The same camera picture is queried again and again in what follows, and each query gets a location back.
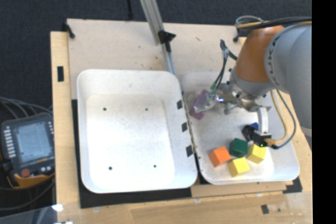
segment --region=table top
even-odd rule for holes
[[[123,204],[81,209],[79,203],[74,127],[71,99],[76,98],[76,78],[80,71],[91,68],[165,70],[160,46],[155,45],[147,23],[106,20],[69,19],[75,39],[67,32],[53,31],[51,40],[52,98],[55,127],[56,199],[63,204],[59,221],[76,223],[206,223],[226,219],[230,223],[255,219],[268,223],[312,221],[312,152],[299,130],[292,140],[300,164],[302,191],[285,193],[296,182],[260,182],[225,186],[192,187],[192,197],[169,201]],[[164,24],[176,34],[172,41],[172,58],[180,78],[190,71],[216,71],[222,55],[219,40],[224,39],[238,55],[240,42],[233,42],[234,26]],[[228,68],[234,62],[228,61]],[[63,67],[64,79],[58,79]],[[292,108],[288,95],[285,99]],[[287,115],[289,129],[293,123]]]

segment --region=block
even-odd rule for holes
[[[228,167],[233,177],[250,171],[250,166],[248,165],[245,157],[233,159],[231,162],[229,162]]]
[[[213,150],[209,154],[212,164],[217,167],[219,164],[225,163],[231,159],[230,153],[225,146]]]
[[[247,154],[247,147],[247,141],[235,138],[230,143],[230,155],[237,158],[244,157]]]
[[[246,158],[254,163],[260,163],[265,159],[267,147],[260,147],[253,144],[248,147]]]

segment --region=green block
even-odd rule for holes
[[[235,138],[230,143],[230,155],[241,158],[247,154],[247,141]]]

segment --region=orange block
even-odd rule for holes
[[[231,159],[230,153],[225,146],[213,150],[209,154],[212,164],[217,167],[219,164],[225,163]]]

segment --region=emergency stop button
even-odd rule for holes
[[[29,177],[30,176],[30,170],[29,169],[22,169],[21,170],[21,175],[23,178]]]

